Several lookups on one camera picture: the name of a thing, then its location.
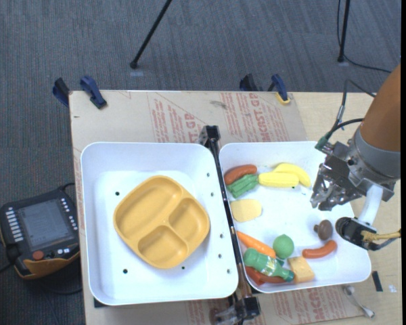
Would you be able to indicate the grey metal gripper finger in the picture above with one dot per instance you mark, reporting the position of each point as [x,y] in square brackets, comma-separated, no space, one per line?
[335,198]
[319,191]

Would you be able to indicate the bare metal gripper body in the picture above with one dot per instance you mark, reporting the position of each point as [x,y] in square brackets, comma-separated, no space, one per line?
[350,171]

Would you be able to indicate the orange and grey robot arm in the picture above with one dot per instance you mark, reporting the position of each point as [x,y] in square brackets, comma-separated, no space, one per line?
[382,113]

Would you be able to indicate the yellow banana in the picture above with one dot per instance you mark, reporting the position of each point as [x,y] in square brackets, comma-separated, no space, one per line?
[297,173]

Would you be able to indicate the brown mushroom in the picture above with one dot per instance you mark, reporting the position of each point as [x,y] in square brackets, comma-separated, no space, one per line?
[325,229]

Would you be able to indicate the white plastic tray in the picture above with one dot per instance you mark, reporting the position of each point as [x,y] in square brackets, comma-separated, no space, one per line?
[291,212]
[101,215]

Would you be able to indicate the yellow corn cob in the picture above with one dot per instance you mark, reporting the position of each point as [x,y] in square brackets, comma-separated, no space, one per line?
[277,179]

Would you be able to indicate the brown sausage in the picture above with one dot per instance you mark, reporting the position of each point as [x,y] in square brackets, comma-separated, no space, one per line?
[238,173]
[319,250]

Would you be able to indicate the green lime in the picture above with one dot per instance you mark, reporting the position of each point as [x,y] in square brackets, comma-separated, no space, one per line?
[283,246]

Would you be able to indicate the yellow potato chip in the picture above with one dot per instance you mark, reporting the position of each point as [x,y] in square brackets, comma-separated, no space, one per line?
[246,210]

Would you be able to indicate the green beans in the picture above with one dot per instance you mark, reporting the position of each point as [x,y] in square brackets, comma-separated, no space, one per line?
[243,185]

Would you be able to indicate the yellow cheese wedge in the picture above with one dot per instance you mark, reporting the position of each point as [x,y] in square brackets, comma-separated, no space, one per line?
[301,269]

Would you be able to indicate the orange carrot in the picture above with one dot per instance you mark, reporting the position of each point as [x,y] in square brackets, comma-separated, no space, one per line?
[253,244]

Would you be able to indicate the green bottle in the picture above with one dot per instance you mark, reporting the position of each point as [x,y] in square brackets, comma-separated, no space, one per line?
[262,262]

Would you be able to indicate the red chili pepper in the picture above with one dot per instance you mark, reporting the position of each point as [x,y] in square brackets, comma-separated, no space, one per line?
[253,277]

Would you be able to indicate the black tripod leg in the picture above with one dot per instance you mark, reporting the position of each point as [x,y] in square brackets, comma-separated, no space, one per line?
[345,22]
[155,24]

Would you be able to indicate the orange divided plate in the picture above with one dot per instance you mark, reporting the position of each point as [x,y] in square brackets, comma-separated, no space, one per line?
[155,212]

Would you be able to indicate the brown cardboard board red print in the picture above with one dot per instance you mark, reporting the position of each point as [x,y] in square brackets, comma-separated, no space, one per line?
[138,120]

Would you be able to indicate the black cylinder on white bracket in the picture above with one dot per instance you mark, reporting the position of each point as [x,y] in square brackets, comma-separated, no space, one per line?
[350,229]

